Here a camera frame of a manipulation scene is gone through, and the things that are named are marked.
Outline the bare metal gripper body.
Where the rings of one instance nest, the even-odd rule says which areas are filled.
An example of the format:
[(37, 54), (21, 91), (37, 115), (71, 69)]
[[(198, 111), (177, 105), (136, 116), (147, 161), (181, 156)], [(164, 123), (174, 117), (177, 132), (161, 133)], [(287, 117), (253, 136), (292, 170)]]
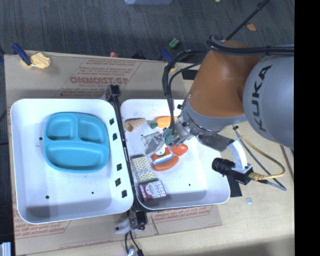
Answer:
[(174, 120), (173, 124), (163, 130), (161, 137), (165, 143), (184, 143), (184, 141), (196, 137), (200, 133), (201, 130), (193, 122), (179, 117)]

